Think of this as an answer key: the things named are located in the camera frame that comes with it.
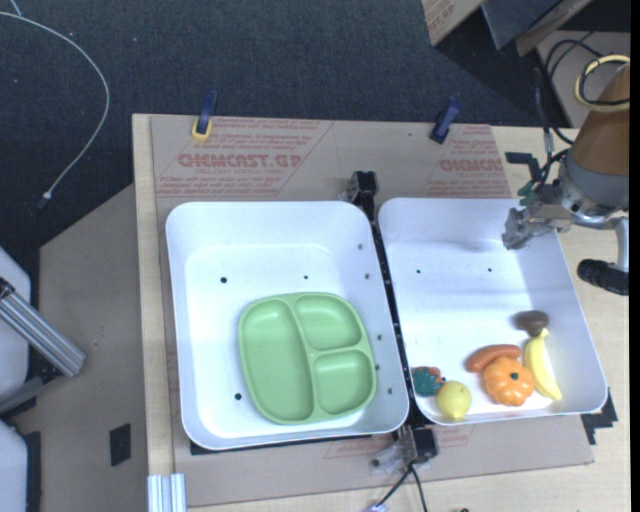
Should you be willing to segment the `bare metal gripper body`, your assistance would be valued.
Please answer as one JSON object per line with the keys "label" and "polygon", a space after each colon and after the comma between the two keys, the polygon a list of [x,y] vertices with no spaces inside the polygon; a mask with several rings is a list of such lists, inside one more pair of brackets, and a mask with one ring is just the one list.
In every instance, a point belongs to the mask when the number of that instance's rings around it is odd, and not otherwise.
{"label": "bare metal gripper body", "polygon": [[611,229],[613,218],[627,210],[628,198],[624,195],[602,190],[586,193],[569,183],[544,185],[519,212],[519,232],[566,231],[572,225]]}

